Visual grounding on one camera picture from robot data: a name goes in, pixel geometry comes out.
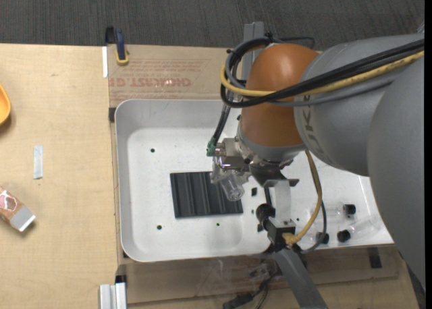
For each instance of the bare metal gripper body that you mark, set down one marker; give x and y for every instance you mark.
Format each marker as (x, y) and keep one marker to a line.
(233, 152)

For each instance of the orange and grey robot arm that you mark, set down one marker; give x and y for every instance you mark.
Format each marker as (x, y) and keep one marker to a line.
(337, 125)

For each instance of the brown cardboard board red print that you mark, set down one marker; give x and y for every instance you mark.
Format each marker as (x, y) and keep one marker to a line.
(152, 75)

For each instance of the black ribbed rectangular mat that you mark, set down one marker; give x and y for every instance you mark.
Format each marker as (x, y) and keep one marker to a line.
(199, 196)

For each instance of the clear bottle with black cap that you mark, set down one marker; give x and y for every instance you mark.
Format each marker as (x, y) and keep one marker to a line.
(361, 228)
(347, 209)
(322, 237)

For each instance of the orange divided plate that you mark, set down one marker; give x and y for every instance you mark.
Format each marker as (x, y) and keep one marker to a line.
(3, 105)

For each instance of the thin black rod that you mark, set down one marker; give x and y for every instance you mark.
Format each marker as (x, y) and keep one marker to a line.
(267, 196)

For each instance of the brown and white carton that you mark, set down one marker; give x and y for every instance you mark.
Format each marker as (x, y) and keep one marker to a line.
(15, 211)

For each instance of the white plastic tray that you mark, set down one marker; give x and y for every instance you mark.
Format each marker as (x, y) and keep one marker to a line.
(152, 183)
(337, 186)

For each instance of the black cylinder on white bracket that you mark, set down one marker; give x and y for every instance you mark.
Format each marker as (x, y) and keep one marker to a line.
(283, 210)

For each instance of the clear plastic bottle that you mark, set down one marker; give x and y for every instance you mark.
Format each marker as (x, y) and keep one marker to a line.
(233, 191)

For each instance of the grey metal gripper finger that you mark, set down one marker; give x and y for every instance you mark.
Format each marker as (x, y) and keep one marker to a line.
(216, 176)
(243, 174)

